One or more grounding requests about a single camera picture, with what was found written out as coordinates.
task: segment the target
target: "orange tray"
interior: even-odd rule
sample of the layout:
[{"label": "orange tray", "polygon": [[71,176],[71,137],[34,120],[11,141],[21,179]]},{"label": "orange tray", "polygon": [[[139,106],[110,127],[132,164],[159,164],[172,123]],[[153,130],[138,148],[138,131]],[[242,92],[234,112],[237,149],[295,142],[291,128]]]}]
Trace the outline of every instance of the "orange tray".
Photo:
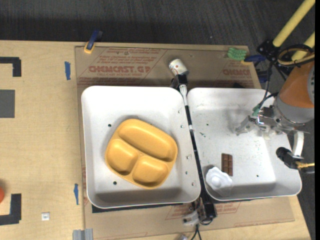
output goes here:
[{"label": "orange tray", "polygon": [[144,121],[128,119],[115,130],[104,158],[121,178],[155,189],[166,181],[177,154],[177,144],[170,135]]}]

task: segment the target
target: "gray square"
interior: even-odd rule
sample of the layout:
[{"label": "gray square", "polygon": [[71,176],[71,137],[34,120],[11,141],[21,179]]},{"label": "gray square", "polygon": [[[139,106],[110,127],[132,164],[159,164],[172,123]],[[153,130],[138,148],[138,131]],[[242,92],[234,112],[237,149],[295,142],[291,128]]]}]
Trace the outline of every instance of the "gray square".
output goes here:
[{"label": "gray square", "polygon": [[15,118],[15,90],[0,90],[0,118]]}]

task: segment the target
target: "yellow pole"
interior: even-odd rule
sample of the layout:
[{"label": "yellow pole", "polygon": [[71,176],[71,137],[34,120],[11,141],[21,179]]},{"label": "yellow pole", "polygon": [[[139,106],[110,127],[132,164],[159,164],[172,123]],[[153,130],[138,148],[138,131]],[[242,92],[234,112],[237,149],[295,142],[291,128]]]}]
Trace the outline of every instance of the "yellow pole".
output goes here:
[{"label": "yellow pole", "polygon": [[309,12],[309,10],[314,6],[316,0],[304,0],[300,7],[295,11],[289,21],[285,24],[280,33],[273,40],[273,45],[275,47],[280,47],[287,37],[292,33],[304,16]]},{"label": "yellow pole", "polygon": [[[315,47],[315,40],[316,40],[316,32],[313,32],[312,35],[309,36],[309,38],[304,42],[304,44],[306,46],[309,46],[310,48]],[[292,60],[296,61],[296,60],[300,60],[302,59],[304,56],[306,56],[306,52],[302,51],[302,50],[298,50],[295,52],[295,54],[292,56]]]}]

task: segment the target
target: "wooden table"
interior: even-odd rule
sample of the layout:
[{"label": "wooden table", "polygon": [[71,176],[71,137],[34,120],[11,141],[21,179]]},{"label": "wooden table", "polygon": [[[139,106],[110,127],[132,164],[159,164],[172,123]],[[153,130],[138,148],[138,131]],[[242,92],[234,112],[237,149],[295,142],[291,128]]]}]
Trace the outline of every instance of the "wooden table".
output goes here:
[{"label": "wooden table", "polygon": [[[14,118],[0,118],[0,185],[6,193],[0,214],[9,213],[11,194],[22,195],[22,219],[19,224],[0,226],[1,239],[72,239],[73,230],[85,228],[75,70],[75,46],[83,45],[0,41],[0,57],[19,57],[22,61],[22,77],[12,76],[11,64],[0,64],[0,90],[15,90]],[[65,62],[70,62],[70,80],[66,80]],[[75,184],[78,184],[78,205]],[[202,231],[202,239],[309,239],[297,197],[290,197],[289,201],[293,222]],[[50,220],[43,221],[42,213],[46,212],[50,213]],[[178,236],[137,239],[173,240]]]}]

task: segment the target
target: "red object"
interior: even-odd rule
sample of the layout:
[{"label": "red object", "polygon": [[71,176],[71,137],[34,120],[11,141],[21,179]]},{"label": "red object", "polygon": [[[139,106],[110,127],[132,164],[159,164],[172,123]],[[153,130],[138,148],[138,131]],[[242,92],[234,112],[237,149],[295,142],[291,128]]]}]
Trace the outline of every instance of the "red object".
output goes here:
[{"label": "red object", "polygon": [[5,192],[4,190],[0,187],[0,203],[2,202],[2,200],[5,198]]}]

